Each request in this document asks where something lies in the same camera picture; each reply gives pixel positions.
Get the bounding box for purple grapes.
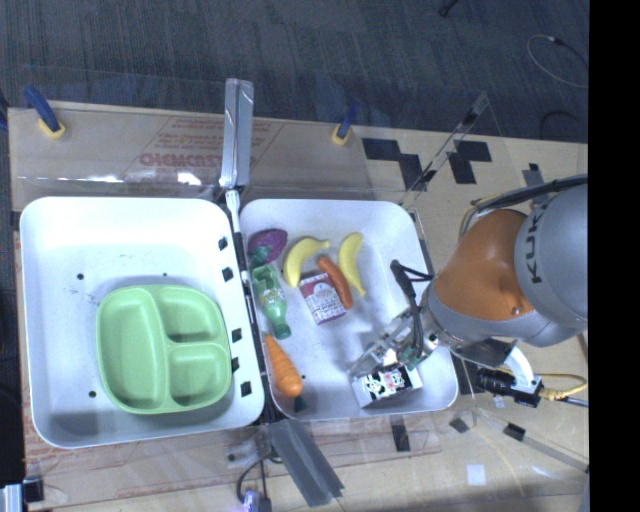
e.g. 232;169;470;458
247;228;289;268

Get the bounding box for brown cardboard board red print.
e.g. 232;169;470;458
7;99;447;511

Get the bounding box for orange sausage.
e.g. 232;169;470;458
316;256;355;311

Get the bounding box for white plastic tray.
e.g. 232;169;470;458
18;195;266;450
238;198;460;423

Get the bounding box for green divided plate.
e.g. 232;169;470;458
95;285;234;416

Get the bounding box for orange carrot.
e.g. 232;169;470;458
263;333;308;414

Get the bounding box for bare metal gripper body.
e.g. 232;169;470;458
366;298;443;370

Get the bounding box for black and white carton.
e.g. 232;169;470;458
351;363;424;410

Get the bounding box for green bottle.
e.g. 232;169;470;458
250;263;293;341

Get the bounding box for red and white carton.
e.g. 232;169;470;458
297;271;348;327

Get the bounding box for yellow banana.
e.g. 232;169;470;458
282;236;332;289
337;231;368;298

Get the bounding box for black cylinder on white bracket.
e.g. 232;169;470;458
474;346;545;409

